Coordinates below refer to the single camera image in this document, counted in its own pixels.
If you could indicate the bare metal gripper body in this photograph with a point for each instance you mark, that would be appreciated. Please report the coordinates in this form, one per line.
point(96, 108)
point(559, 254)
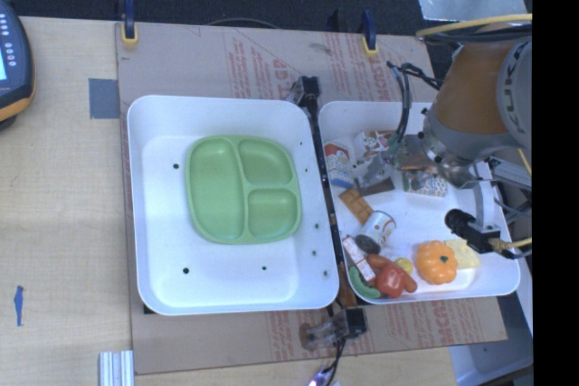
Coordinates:
point(416, 153)

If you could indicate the green cucumber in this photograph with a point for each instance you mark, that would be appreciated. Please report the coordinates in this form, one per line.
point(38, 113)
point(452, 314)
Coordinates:
point(359, 285)

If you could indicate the thin black and white rod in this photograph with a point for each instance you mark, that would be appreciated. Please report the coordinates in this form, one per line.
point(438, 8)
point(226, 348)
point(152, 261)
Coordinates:
point(324, 176)

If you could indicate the green divided plate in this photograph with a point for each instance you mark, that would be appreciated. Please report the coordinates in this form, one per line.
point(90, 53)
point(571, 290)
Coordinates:
point(217, 190)

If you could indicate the red and white small carton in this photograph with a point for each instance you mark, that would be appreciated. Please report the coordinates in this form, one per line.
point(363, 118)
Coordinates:
point(357, 257)

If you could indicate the red bell pepper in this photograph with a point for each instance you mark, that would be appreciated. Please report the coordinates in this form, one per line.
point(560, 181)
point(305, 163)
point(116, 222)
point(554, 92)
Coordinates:
point(390, 281)

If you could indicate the black cylinder on white bracket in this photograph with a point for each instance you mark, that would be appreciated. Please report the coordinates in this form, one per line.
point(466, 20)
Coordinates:
point(470, 230)

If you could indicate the small yellow lemon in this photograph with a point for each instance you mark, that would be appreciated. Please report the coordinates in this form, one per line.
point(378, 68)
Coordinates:
point(404, 265)

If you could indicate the orange carrot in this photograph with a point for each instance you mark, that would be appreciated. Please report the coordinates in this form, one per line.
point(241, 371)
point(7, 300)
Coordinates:
point(378, 260)

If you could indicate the white carton colourful print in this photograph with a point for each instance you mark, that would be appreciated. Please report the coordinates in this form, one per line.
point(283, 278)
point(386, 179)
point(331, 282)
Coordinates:
point(436, 187)

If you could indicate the brown cardboard board red print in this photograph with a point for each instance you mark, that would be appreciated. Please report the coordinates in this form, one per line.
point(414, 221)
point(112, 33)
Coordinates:
point(190, 63)

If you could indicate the dark brown chocolate bar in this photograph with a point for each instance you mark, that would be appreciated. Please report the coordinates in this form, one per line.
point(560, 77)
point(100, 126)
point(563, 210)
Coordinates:
point(377, 189)

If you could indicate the white plastic tray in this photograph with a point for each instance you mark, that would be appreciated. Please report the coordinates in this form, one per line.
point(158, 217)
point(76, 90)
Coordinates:
point(425, 221)
point(226, 275)

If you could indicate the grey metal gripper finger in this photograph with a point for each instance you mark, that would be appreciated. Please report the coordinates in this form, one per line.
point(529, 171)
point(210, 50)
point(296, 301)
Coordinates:
point(423, 180)
point(376, 171)

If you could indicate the orange pumpkin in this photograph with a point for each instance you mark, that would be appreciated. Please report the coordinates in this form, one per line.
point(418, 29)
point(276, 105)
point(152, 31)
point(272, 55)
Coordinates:
point(435, 263)

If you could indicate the white packet orange print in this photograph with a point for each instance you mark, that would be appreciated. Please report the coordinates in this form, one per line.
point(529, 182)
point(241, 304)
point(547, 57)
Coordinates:
point(370, 144)

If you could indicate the yellow cheese wedge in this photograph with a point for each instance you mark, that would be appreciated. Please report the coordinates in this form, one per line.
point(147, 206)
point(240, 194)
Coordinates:
point(466, 257)

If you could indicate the brown biscuit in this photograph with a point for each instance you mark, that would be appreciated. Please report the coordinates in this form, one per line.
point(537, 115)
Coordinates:
point(355, 204)

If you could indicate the white carton blue red print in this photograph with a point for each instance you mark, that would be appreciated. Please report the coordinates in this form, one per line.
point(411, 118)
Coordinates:
point(338, 162)

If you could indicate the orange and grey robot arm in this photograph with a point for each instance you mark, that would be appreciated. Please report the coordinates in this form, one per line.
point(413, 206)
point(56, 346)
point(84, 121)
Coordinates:
point(470, 99)

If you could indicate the small white printed can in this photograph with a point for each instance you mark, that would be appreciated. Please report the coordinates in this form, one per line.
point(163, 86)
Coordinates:
point(379, 228)

